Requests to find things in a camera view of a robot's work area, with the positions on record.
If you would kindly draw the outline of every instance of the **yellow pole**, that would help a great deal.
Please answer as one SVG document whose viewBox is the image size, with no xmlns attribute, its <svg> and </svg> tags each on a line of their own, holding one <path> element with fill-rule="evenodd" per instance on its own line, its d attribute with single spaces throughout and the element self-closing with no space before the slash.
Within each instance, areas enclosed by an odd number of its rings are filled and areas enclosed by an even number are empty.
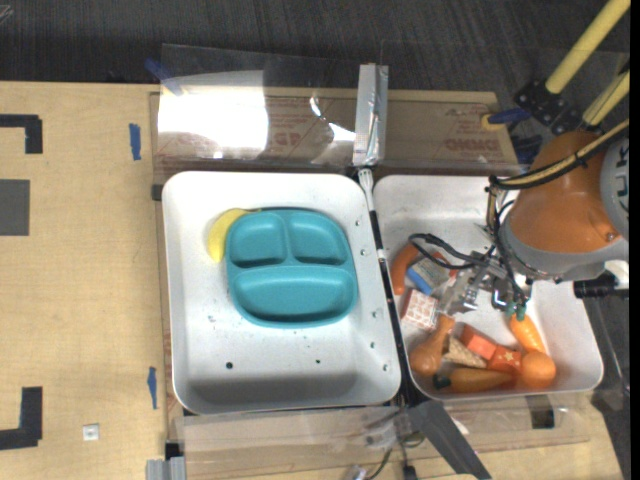
<svg viewBox="0 0 640 480">
<path fill-rule="evenodd" d="M 629 7 L 631 7 L 631 0 L 609 0 L 605 4 L 547 80 L 545 86 L 551 94 L 562 92 Z"/>
<path fill-rule="evenodd" d="M 618 75 L 609 87 L 585 110 L 582 119 L 590 126 L 598 126 L 609 112 L 629 94 L 631 70 Z"/>
</svg>

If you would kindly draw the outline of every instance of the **teal plate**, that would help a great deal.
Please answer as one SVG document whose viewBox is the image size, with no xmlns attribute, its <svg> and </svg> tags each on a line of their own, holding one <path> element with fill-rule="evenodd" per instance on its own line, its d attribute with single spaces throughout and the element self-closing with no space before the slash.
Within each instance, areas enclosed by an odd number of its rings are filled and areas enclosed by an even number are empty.
<svg viewBox="0 0 640 480">
<path fill-rule="evenodd" d="M 250 322 L 316 327 L 349 314 L 358 282 L 347 238 L 309 210 L 251 213 L 229 229 L 225 261 L 231 298 Z"/>
</svg>

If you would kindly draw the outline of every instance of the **gray square marking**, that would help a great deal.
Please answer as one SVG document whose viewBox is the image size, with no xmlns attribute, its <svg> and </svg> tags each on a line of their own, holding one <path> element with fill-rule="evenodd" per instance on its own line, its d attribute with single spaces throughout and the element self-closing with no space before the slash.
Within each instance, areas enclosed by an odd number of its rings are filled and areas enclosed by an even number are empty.
<svg viewBox="0 0 640 480">
<path fill-rule="evenodd" d="M 0 180 L 0 236 L 29 236 L 29 180 Z"/>
</svg>

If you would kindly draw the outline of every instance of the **gray carpet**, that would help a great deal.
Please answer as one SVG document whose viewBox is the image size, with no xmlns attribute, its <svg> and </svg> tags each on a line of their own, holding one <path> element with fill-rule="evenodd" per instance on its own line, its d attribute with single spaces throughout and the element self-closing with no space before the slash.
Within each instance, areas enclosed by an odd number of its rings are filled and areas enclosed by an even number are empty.
<svg viewBox="0 0 640 480">
<path fill-rule="evenodd" d="M 382 60 L 392 88 L 492 90 L 504 104 L 550 73 L 606 1 L 0 0 L 14 10 L 0 23 L 0 79 L 153 82 L 144 60 L 173 43 Z M 568 88 L 571 101 L 585 106 L 604 87 L 630 34 L 627 15 Z M 628 115 L 628 103 L 616 112 Z M 628 304 L 615 311 L 628 322 Z M 629 412 L 608 415 L 627 478 Z"/>
</svg>

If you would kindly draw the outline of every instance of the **wooden table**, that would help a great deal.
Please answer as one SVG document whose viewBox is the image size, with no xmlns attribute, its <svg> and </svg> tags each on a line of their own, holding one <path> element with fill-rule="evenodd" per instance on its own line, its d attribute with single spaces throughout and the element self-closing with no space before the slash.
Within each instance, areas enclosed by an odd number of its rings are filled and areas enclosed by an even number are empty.
<svg viewBox="0 0 640 480">
<path fill-rule="evenodd" d="M 0 451 L 0 478 L 142 479 L 166 436 L 151 85 L 0 82 L 0 114 L 37 114 L 43 154 L 0 128 L 0 179 L 30 180 L 30 233 L 0 236 L 0 429 L 18 427 L 23 387 L 43 388 L 37 447 Z M 129 124 L 141 128 L 134 160 Z M 147 385 L 157 372 L 157 409 Z M 481 454 L 495 478 L 621 478 L 600 414 L 588 442 Z M 98 440 L 83 426 L 97 423 Z M 451 474 L 443 459 L 421 478 Z M 338 478 L 337 471 L 270 479 Z M 380 479 L 401 478 L 390 465 Z"/>
</svg>

